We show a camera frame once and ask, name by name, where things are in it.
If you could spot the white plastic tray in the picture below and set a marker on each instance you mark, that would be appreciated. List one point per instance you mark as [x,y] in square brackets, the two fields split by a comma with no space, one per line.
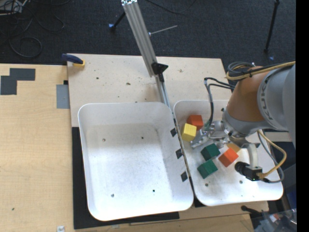
[227,190]
[130,163]

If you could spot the yellow cube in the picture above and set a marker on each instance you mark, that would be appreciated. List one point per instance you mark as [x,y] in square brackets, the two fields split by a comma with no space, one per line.
[189,132]

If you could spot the black cylinder on white bracket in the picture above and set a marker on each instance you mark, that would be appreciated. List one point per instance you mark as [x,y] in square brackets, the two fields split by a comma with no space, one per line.
[248,169]

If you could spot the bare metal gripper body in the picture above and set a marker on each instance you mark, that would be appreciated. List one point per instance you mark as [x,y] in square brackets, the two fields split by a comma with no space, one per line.
[216,129]

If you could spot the red cube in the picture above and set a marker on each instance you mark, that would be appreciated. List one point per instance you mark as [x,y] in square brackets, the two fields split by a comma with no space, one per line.
[195,121]

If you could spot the green cube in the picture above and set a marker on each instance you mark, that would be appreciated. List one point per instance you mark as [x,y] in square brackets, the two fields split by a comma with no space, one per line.
[207,169]
[210,151]

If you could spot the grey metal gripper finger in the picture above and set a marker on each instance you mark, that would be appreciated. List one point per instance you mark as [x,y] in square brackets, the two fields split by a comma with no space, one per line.
[197,142]
[220,144]

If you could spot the pale wood board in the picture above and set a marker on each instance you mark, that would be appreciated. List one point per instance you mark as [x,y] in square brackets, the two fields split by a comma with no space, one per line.
[116,81]

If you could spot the orange cube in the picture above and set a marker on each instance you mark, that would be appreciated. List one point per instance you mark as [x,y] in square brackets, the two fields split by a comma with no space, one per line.
[228,157]

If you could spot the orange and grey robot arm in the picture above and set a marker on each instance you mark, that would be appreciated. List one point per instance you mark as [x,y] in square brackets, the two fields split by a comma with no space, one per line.
[263,98]

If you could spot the pale tan cube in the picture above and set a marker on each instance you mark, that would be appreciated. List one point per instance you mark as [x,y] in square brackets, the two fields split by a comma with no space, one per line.
[234,147]

